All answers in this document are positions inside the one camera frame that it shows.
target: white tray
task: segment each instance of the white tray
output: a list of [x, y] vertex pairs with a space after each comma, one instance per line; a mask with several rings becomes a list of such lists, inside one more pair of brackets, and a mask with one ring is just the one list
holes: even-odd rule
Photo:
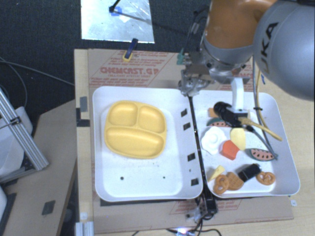
[[[288, 141], [285, 135], [283, 124], [281, 121], [278, 106], [274, 98], [270, 95], [261, 93], [259, 95], [260, 105], [263, 108], [262, 114], [265, 121], [273, 132], [280, 135], [283, 141], [280, 142], [271, 136], [268, 139], [273, 147], [275, 153], [279, 155], [278, 160], [272, 160], [268, 162], [261, 162], [253, 159], [244, 151], [239, 151], [236, 158], [232, 161], [220, 153], [217, 155], [211, 155], [207, 151], [202, 149], [202, 158], [204, 162], [205, 171], [210, 175], [213, 170], [222, 165], [227, 172], [240, 172], [246, 165], [258, 163], [262, 171], [273, 172], [276, 176], [276, 182], [270, 186], [260, 184], [255, 178], [252, 178], [245, 182], [243, 187], [238, 191], [226, 191], [222, 195], [216, 196], [220, 198], [242, 198], [242, 197], [258, 197], [258, 196], [283, 196], [293, 195], [299, 191], [300, 180], [294, 165], [292, 154], [288, 145]], [[232, 103], [232, 93], [229, 91], [207, 91], [203, 90], [199, 95], [193, 98], [193, 105], [195, 108], [195, 117], [197, 122], [198, 134], [200, 140], [203, 134], [209, 129], [206, 123], [211, 119], [208, 116], [208, 108], [213, 107], [217, 102], [223, 101], [226, 103]], [[253, 93], [245, 92], [244, 94], [244, 109], [251, 110], [251, 117], [255, 121], [257, 117], [253, 115]], [[221, 128], [227, 138], [229, 139], [230, 128]], [[265, 146], [261, 141], [249, 132], [246, 132], [247, 148], [262, 148]], [[209, 189], [213, 192], [215, 181], [208, 183]]]
[[[121, 100], [150, 104], [164, 113], [166, 145], [157, 158], [128, 158], [106, 146], [103, 139], [106, 116], [111, 105]], [[189, 101], [178, 90], [100, 87], [93, 94], [93, 112], [95, 188], [102, 199], [119, 202], [192, 199], [200, 195], [203, 184]], [[184, 130], [187, 123], [190, 128]]]

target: black cable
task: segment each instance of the black cable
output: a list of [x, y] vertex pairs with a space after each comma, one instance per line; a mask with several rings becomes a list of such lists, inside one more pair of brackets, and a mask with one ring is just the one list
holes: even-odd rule
[[5, 89], [5, 87], [0, 84], [0, 88], [2, 89], [2, 91], [4, 92], [4, 94], [8, 98], [8, 100], [10, 101], [10, 95], [9, 95], [8, 91]]
[[198, 235], [199, 236], [201, 234], [201, 231], [202, 231], [202, 225], [203, 225], [203, 219], [201, 219], [201, 222], [200, 222], [200, 230], [198, 230], [198, 228], [195, 229], [194, 232], [198, 232]]
[[199, 24], [202, 19], [207, 18], [207, 17], [201, 17], [201, 18], [199, 18], [198, 21], [197, 21], [197, 20], [196, 20], [197, 17], [198, 17], [204, 10], [206, 10], [206, 9], [208, 9], [208, 8], [209, 8], [209, 7], [208, 7], [207, 5], [203, 5], [203, 6], [201, 6], [198, 10], [195, 10], [195, 11], [193, 12], [193, 20], [192, 20], [192, 24], [190, 25], [190, 28], [189, 28], [189, 31], [188, 31], [188, 34], [187, 34], [185, 46], [184, 46], [184, 48], [183, 48], [183, 54], [186, 52], [187, 46], [188, 46], [189, 41], [190, 41], [190, 39], [191, 39], [191, 36], [192, 36], [192, 31], [191, 31], [191, 30], [192, 30], [193, 25], [194, 25], [195, 23]]
[[207, 233], [207, 232], [211, 232], [211, 231], [215, 231], [218, 233], [219, 236], [222, 236], [222, 234], [220, 233], [220, 231], [218, 229], [208, 229], [208, 230], [200, 230], [200, 233]]
[[47, 76], [47, 77], [49, 77], [49, 78], [52, 78], [52, 79], [61, 81], [61, 82], [66, 83], [66, 84], [68, 84], [68, 85], [70, 85], [70, 86], [74, 86], [74, 83], [71, 83], [71, 82], [69, 82], [69, 81], [65, 81], [65, 80], [63, 80], [63, 79], [60, 79], [60, 78], [55, 77], [55, 76], [53, 76], [53, 75], [50, 75], [50, 74], [48, 74], [48, 73], [44, 73], [44, 72], [38, 71], [38, 70], [36, 70], [36, 69], [34, 69], [34, 68], [31, 68], [31, 67], [28, 67], [28, 66], [25, 66], [25, 65], [20, 65], [20, 64], [17, 64], [17, 63], [8, 62], [8, 61], [3, 61], [3, 60], [0, 60], [0, 63], [14, 65], [14, 66], [17, 66], [17, 67], [26, 69], [26, 70], [30, 70], [30, 71], [35, 72], [35, 73], [39, 73], [39, 74], [44, 75], [44, 76]]
[[[253, 84], [253, 94], [254, 94], [254, 104], [255, 104], [255, 110], [256, 110], [256, 115], [258, 119], [258, 123], [262, 125], [262, 121], [259, 115], [259, 108], [258, 108], [258, 100], [257, 100], [257, 92], [256, 92], [256, 67], [255, 67], [255, 58], [252, 58], [252, 84]], [[264, 135], [265, 140], [256, 132], [255, 135], [265, 144], [265, 146], [269, 149], [269, 151], [272, 153], [273, 156], [276, 155], [275, 159], [277, 158], [277, 154], [274, 152], [272, 149], [270, 142], [268, 140], [267, 134], [264, 130], [262, 130], [262, 134]]]
[[199, 227], [202, 227], [202, 218], [199, 220], [199, 222], [197, 223], [196, 227], [192, 230], [189, 230], [188, 232], [194, 233], [198, 230]]
[[176, 234], [176, 233], [178, 233], [178, 231], [177, 230], [173, 230], [173, 229], [166, 229], [168, 232], [170, 232], [170, 233], [173, 233], [173, 234]]
[[24, 93], [25, 93], [25, 101], [24, 101], [24, 108], [26, 108], [26, 105], [28, 103], [28, 91], [27, 91], [27, 88], [26, 88], [26, 85], [24, 83], [24, 80], [22, 79], [21, 75], [14, 69], [14, 67], [9, 63], [7, 62], [4, 58], [0, 57], [0, 62], [3, 62], [5, 63], [8, 67], [11, 68], [11, 70], [16, 74], [16, 76], [18, 76], [18, 78], [20, 79], [21, 83], [22, 83], [22, 86], [24, 88]]
[[136, 231], [136, 232], [135, 232], [133, 235], [131, 235], [131, 236], [135, 236], [136, 234], [138, 234], [138, 232], [139, 232], [139, 231]]
[[207, 217], [204, 217], [203, 220], [210, 220], [210, 219], [213, 218], [213, 216], [214, 216], [214, 215], [212, 214], [212, 215], [211, 215], [210, 217], [208, 217], [208, 218], [207, 218]]

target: yellow plate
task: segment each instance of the yellow plate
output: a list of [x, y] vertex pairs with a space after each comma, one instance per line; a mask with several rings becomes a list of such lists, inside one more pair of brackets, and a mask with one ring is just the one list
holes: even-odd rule
[[165, 147], [165, 116], [160, 109], [145, 103], [118, 101], [108, 112], [104, 139], [108, 148], [117, 154], [155, 158]]

